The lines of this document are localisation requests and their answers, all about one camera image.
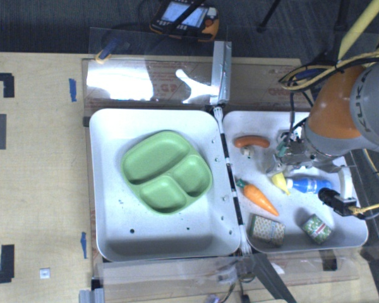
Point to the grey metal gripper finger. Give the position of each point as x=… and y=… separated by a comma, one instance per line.
x=272, y=165

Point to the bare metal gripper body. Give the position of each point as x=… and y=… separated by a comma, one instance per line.
x=298, y=153

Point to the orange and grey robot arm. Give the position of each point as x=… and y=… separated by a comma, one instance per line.
x=338, y=112

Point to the yellow banana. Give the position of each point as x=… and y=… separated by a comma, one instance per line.
x=280, y=181

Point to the small white knob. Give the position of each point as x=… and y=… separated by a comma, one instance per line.
x=247, y=151

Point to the orange-brown sausage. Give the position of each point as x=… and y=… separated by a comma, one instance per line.
x=251, y=142

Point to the blue and white bottle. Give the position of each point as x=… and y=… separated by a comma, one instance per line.
x=308, y=185

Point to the orange carrot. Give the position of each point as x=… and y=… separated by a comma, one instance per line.
x=259, y=197

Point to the thin black and white rod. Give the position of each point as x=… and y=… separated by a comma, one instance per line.
x=229, y=166

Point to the white plastic tray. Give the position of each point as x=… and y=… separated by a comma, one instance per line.
x=113, y=226
x=293, y=219

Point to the green patterned carton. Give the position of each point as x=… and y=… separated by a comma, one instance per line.
x=267, y=230

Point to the green patterned can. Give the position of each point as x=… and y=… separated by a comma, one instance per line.
x=316, y=229

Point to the green divided plate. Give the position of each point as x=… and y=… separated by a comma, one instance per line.
x=158, y=159

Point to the black cylinder on white bracket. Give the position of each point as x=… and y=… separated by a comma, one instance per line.
x=334, y=199

